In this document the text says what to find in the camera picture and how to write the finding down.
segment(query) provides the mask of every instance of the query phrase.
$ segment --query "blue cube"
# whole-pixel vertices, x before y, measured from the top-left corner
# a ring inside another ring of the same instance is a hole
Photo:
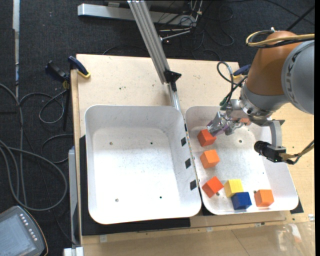
[[[249,192],[238,192],[232,197],[233,209],[235,210],[245,210],[252,205],[250,200]]]

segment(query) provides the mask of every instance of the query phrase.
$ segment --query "empty white tray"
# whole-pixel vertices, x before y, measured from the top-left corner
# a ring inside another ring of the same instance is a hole
[[[201,188],[204,206],[215,215],[254,213],[266,211],[287,211],[294,209],[299,198],[286,163],[273,163],[254,150],[256,141],[271,142],[269,127],[256,124],[242,126],[233,134],[221,134],[212,145],[202,147],[198,133],[207,128],[220,110],[219,106],[193,106],[185,113],[195,169],[199,186],[202,187],[212,177],[224,184],[230,179],[241,179],[244,192],[249,192],[252,205],[246,210],[234,210],[231,198],[226,197],[225,189],[211,198]],[[215,149],[220,162],[211,168],[204,169],[200,156],[206,150]],[[271,189],[274,203],[269,207],[256,206],[254,193],[259,189]]]
[[[196,215],[201,197],[182,114],[172,106],[85,112],[88,210],[100,224]]]

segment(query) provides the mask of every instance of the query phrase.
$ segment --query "device screen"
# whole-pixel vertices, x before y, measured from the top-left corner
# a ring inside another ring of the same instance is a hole
[[[0,256],[23,256],[35,249],[17,214],[0,222]]]

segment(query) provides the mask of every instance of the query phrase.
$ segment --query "robotic arm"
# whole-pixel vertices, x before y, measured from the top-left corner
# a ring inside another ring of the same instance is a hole
[[[269,34],[266,40],[252,42],[254,37],[263,34]],[[235,129],[251,123],[269,126],[272,142],[257,141],[255,151],[272,162],[292,164],[293,161],[289,160],[292,156],[286,154],[286,148],[282,146],[281,125],[284,120],[271,120],[271,115],[289,102],[314,115],[314,34],[297,36],[289,31],[271,29],[250,35],[247,45],[259,50],[242,82],[240,97],[230,99],[221,108],[225,112],[218,112],[207,129],[217,136],[222,133],[230,135]]]

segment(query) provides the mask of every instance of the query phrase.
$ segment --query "wooden table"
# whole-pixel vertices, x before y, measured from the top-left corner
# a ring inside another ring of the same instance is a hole
[[[86,54],[76,57],[91,72],[91,77],[84,79],[76,70],[71,71],[78,203],[81,205],[79,138],[86,134],[86,109],[99,104],[163,106],[171,103],[168,89],[161,84],[150,58]],[[168,59],[168,63],[172,71],[182,74],[177,81],[177,91],[183,116],[192,106],[218,106],[230,90],[230,84],[217,72],[216,61]],[[229,62],[229,65],[234,71],[239,68],[236,62]],[[236,90],[233,98],[238,98],[239,94],[240,90]],[[272,117],[285,120],[282,125],[282,144],[288,153],[300,152],[313,140],[313,115],[303,113],[288,103]],[[315,215],[314,170],[313,150],[301,157],[296,165],[289,166],[304,210],[302,213],[273,211],[214,216],[199,213],[190,218],[190,228],[100,236],[80,234],[80,244],[85,255],[96,256],[180,255],[182,252],[184,255],[194,255],[203,250],[202,255],[206,255],[212,249],[217,252],[228,251],[233,255],[248,255],[244,254],[246,250],[243,244],[239,244],[235,230],[245,228],[253,232],[261,223],[265,226],[310,223],[310,218]],[[252,234],[252,239],[256,239],[254,232]]]

